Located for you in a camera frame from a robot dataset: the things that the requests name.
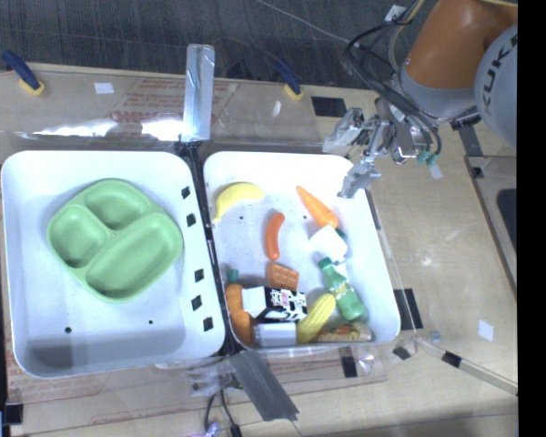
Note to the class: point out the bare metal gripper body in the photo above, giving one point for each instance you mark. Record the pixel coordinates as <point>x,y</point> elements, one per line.
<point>402,137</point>

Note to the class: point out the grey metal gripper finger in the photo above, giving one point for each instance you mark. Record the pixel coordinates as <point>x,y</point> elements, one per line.
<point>359,178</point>
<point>345,130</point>

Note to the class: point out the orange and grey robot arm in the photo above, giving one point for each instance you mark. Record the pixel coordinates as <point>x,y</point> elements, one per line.
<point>450,39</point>

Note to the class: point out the orange carrot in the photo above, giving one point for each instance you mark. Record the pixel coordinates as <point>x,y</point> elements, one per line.
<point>236,307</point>
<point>316,207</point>

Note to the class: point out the white bottle green cap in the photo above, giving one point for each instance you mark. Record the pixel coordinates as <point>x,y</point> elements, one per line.
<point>327,244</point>

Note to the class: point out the orange sausage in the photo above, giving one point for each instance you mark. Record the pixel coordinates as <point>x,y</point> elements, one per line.
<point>274,237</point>

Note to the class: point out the white plastic tray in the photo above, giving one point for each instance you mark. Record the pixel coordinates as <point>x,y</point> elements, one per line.
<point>255,244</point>
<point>118,335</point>

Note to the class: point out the brown biscuit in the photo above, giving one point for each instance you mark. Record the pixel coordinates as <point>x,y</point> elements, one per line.
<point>282,276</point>

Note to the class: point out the yellow banana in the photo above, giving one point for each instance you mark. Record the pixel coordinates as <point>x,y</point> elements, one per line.
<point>234,195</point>

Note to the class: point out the yellow corn cob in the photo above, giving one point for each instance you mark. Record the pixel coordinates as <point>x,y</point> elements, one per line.
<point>316,318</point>

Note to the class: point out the cow print milk carton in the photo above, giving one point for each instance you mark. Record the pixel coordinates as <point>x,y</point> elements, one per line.
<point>282,303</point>

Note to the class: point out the pizza slice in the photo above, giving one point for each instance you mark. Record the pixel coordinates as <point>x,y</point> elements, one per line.
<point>346,332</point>

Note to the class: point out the white carton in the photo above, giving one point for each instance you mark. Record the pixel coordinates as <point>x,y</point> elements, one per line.
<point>275,334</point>

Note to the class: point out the green divided plate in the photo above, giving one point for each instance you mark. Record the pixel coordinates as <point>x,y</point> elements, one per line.
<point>118,244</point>

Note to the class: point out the brown cardboard board red print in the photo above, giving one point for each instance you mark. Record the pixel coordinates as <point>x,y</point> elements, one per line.
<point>73,103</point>

